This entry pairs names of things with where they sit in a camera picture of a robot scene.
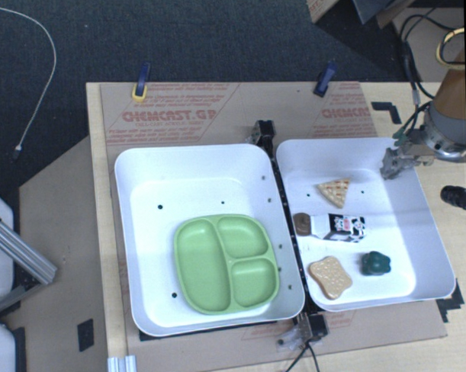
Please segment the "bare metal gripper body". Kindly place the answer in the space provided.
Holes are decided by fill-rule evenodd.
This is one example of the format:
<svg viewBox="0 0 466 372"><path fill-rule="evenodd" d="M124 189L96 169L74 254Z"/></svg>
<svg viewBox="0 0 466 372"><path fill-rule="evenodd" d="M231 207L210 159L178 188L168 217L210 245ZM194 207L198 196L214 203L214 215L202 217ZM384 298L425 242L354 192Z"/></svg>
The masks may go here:
<svg viewBox="0 0 466 372"><path fill-rule="evenodd" d="M403 158L411 158L415 166L431 165L434 160L466 162L466 129L443 133L441 130L398 132L398 146Z"/></svg>

